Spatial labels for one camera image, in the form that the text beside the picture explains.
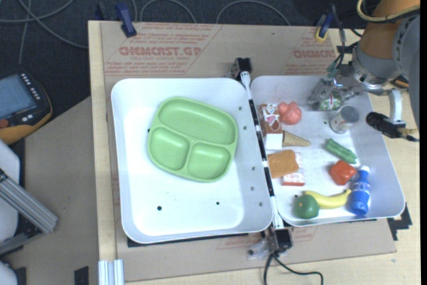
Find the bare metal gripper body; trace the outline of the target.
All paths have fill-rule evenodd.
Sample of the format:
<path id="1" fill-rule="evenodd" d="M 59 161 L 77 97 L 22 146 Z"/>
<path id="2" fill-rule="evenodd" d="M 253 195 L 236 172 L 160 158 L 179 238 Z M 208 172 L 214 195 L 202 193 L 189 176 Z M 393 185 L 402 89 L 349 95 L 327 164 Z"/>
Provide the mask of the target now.
<path id="1" fill-rule="evenodd" d="M 333 79 L 332 88 L 342 93 L 382 94 L 384 92 L 384 79 L 366 70 L 358 61 L 350 61 L 334 67 L 329 72 L 329 78 Z"/>

